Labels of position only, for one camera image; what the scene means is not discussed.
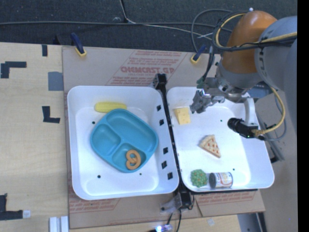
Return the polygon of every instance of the toy pizza slice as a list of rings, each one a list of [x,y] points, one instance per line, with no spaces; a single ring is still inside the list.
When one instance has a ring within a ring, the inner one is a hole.
[[[221,153],[220,149],[217,145],[216,139],[214,135],[206,136],[202,142],[199,144],[199,146],[203,149],[205,149],[207,152],[213,154],[214,156],[220,158]]]

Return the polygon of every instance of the blue plate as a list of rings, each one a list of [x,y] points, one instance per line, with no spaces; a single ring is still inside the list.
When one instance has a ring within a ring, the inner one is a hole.
[[[156,132],[147,123],[125,109],[114,109],[107,113],[90,136],[93,150],[110,165],[125,173],[132,173],[143,167],[155,152],[158,141]],[[134,170],[126,166],[126,153],[131,149],[136,150],[141,159],[140,166]]]

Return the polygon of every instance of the black camera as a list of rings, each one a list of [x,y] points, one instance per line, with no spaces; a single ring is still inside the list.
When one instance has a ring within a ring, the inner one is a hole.
[[[227,126],[234,132],[239,133],[240,136],[245,138],[255,137],[252,130],[257,129],[257,125],[247,126],[241,118],[230,118],[227,122]]]

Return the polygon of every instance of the table surface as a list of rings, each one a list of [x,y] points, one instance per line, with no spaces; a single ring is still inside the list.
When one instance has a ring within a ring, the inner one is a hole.
[[[0,43],[0,63],[26,61],[0,79],[0,195],[8,211],[30,210],[31,217],[0,221],[0,231],[48,231],[50,217],[68,216],[68,179],[63,91],[48,90],[48,72],[62,72],[62,47]],[[42,106],[60,123],[44,123]],[[158,222],[75,229],[79,232],[146,232]],[[237,215],[183,219],[180,231],[239,232]]]

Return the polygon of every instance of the can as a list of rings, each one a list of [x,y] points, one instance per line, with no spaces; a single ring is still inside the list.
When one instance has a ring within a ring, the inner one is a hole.
[[[230,172],[211,173],[209,184],[211,188],[229,188],[233,184],[233,176]]]

